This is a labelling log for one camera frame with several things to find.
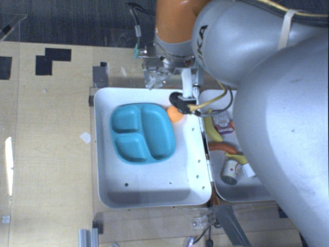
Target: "tin can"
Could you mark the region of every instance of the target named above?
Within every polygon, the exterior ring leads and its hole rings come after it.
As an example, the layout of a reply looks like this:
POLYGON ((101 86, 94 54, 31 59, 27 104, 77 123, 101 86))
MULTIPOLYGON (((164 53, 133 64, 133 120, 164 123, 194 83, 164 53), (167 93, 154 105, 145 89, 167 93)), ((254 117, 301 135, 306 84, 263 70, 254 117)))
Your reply can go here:
POLYGON ((235 185, 239 179, 240 171, 241 164, 229 159, 224 165, 221 178, 226 184, 235 185))

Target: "orange fruit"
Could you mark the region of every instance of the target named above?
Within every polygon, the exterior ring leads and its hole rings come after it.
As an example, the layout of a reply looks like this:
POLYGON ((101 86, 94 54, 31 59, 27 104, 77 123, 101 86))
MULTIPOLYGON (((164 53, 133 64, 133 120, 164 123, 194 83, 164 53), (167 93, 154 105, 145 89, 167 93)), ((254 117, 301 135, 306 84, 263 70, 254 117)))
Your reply can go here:
POLYGON ((171 122, 178 122, 183 118, 183 114, 175 106, 170 106, 167 113, 171 122))

